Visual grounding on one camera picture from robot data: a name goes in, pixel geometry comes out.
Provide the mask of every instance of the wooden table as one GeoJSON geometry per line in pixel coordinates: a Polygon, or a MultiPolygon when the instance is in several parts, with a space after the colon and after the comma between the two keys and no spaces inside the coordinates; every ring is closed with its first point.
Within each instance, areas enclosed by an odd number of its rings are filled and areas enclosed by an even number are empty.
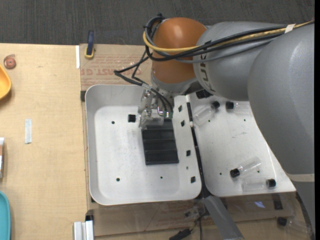
{"type": "MultiPolygon", "coordinates": [[[[84,221],[86,167],[80,70],[76,47],[0,44],[0,60],[15,54],[8,69],[10,94],[0,100],[0,137],[5,138],[0,190],[11,209],[11,240],[71,240],[74,222],[84,221]],[[25,120],[32,119],[32,142],[25,144],[25,120]]],[[[304,221],[298,201],[292,209],[304,221]]],[[[237,222],[247,240],[308,240],[287,234],[276,220],[237,222]]],[[[168,239],[178,230],[97,237],[108,240],[168,239]]],[[[221,240],[205,226],[203,239],[221,240]]],[[[199,239],[199,228],[187,239],[199,239]]]]}

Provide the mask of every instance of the gray floor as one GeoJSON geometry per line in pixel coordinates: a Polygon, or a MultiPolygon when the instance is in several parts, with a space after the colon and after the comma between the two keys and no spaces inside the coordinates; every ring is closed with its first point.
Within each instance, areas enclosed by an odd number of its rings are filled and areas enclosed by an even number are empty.
{"type": "Polygon", "coordinates": [[[205,25],[222,21],[302,23],[315,0],[0,0],[0,43],[142,45],[143,25],[157,13],[205,25]]]}

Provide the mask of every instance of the yellow bowl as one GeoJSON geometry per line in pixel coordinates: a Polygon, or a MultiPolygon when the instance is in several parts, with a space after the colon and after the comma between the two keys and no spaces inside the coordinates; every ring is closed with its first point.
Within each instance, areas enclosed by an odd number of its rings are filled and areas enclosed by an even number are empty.
{"type": "Polygon", "coordinates": [[[4,98],[11,89],[11,80],[0,64],[0,100],[4,98]]]}

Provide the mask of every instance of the white strip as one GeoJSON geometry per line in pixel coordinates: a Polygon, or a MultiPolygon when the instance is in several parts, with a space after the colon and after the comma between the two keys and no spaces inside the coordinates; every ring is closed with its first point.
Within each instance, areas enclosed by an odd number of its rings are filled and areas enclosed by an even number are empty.
{"type": "Polygon", "coordinates": [[[290,25],[286,26],[284,33],[286,34],[286,33],[290,32],[290,31],[292,31],[294,29],[295,25],[296,24],[290,24],[290,25]]]}
{"type": "Polygon", "coordinates": [[[285,173],[290,180],[294,182],[314,182],[315,181],[315,174],[290,174],[290,173],[285,173]]]}
{"type": "Polygon", "coordinates": [[[32,119],[27,118],[24,122],[24,144],[32,142],[32,119]]]}
{"type": "Polygon", "coordinates": [[[76,68],[80,68],[80,46],[75,46],[75,59],[76,59],[76,68]]]}

